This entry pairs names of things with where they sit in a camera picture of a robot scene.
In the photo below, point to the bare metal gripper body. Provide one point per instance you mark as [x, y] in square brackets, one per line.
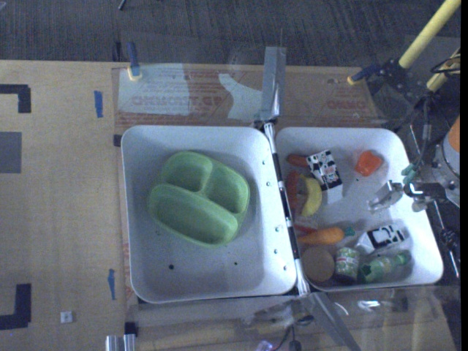
[429, 189]

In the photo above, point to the yellow banana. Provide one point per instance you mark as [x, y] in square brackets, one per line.
[313, 197]

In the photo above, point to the small red flat piece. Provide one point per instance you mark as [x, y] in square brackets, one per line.
[304, 229]

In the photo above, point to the red sausage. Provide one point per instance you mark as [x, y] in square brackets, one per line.
[297, 160]

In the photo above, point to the orange toy pepper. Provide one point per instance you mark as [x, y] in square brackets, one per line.
[367, 163]

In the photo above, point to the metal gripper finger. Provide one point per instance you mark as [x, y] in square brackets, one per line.
[392, 187]
[380, 200]

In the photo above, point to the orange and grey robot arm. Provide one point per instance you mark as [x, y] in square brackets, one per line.
[454, 137]

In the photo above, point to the white plastic tray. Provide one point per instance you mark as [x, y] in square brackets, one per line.
[204, 269]
[365, 210]

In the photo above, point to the green plastic bottle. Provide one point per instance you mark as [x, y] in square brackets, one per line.
[382, 267]

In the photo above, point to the red pizza slice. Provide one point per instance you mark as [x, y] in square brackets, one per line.
[292, 188]

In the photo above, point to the brown round bread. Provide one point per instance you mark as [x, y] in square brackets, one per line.
[318, 264]

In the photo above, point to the cow print milk carton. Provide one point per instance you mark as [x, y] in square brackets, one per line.
[325, 172]

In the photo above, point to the orange carrot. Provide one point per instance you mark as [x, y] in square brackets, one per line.
[321, 235]

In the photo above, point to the brown cardboard board red print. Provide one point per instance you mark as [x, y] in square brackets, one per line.
[311, 99]

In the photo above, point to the black and white carton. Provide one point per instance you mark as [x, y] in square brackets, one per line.
[384, 237]

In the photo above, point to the green divided plate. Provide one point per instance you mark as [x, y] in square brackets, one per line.
[194, 210]

